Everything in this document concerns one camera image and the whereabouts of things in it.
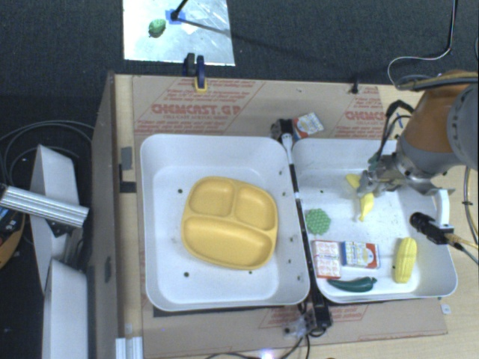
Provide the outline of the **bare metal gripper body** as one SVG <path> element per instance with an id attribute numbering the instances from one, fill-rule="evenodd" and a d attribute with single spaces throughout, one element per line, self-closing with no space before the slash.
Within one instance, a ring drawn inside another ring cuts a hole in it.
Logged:
<path id="1" fill-rule="evenodd" d="M 433 175 L 417 168 L 403 153 L 378 156 L 368 160 L 368 191 L 372 192 L 376 182 L 384 183 L 384 192 L 409 187 L 422 195 L 434 195 L 437 187 L 432 183 Z"/>

